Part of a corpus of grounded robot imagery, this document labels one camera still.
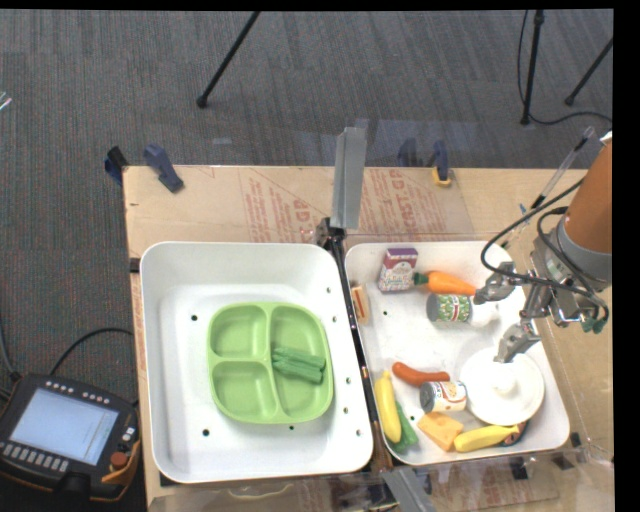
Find purple and white carton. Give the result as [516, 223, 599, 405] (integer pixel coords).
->
[376, 246, 420, 294]

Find orange-red sausage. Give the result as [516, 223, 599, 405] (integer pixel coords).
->
[391, 361, 452, 388]

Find green divided plate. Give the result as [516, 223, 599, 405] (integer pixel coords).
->
[206, 301, 335, 426]

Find green toy vegetable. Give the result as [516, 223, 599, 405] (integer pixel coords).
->
[392, 399, 421, 455]

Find orange carrot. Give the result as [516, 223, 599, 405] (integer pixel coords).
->
[412, 270, 478, 297]

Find white round lid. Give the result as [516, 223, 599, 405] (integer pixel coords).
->
[459, 346, 546, 428]

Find black tripod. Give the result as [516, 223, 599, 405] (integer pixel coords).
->
[518, 10, 614, 127]
[195, 10, 262, 109]

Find black block with wires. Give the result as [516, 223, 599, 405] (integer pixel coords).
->
[315, 216, 347, 252]

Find brown cardboard board red print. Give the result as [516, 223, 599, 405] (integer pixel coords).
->
[122, 164, 614, 512]

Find yellow cheese wedge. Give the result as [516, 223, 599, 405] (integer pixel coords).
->
[416, 410, 465, 453]

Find yellow banana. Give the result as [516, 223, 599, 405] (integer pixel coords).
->
[374, 370, 403, 445]
[452, 423, 522, 454]

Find tan and red biscuit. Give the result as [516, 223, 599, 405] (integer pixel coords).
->
[350, 285, 372, 327]

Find white plastic tray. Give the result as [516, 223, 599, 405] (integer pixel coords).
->
[139, 241, 375, 485]
[343, 240, 572, 467]

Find green labelled can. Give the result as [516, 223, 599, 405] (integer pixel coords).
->
[425, 292, 474, 324]

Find red and yellow labelled can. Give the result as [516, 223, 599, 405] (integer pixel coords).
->
[418, 380, 469, 415]

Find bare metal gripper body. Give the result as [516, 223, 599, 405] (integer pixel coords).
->
[519, 234, 607, 329]

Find green toy beans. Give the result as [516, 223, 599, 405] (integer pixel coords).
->
[270, 345, 328, 386]

